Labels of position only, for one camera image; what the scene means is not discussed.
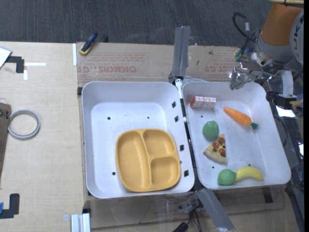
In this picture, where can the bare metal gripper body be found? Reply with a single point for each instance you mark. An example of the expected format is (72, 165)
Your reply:
(253, 65)

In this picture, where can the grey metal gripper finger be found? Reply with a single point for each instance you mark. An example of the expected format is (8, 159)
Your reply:
(234, 80)
(244, 79)

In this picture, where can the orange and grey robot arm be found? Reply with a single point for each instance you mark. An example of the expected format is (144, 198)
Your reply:
(277, 20)

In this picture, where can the orange carrot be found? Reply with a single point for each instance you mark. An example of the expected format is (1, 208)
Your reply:
(239, 117)

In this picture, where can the orange and white carton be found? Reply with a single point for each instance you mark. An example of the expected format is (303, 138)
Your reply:
(203, 102)

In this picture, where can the green ball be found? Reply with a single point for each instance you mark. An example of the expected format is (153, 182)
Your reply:
(210, 129)
(226, 177)

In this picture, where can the white plastic tray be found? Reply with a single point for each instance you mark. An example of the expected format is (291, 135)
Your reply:
(103, 153)
(251, 151)

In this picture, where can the pizza slice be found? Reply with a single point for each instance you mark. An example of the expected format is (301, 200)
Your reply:
(218, 151)

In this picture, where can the yellow banana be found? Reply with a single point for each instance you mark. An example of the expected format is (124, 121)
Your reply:
(252, 172)

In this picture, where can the brown cardboard board red print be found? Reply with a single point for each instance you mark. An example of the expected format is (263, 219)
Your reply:
(135, 64)

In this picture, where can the yellow divided plate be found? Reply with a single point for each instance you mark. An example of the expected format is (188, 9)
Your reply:
(131, 158)

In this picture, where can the white paper sheet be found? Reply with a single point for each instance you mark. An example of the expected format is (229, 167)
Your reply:
(3, 55)

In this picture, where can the brown cardboard piece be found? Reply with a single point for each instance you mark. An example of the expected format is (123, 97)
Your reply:
(3, 139)

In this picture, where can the black cylinder on white bracket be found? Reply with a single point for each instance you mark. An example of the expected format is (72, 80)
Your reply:
(281, 100)

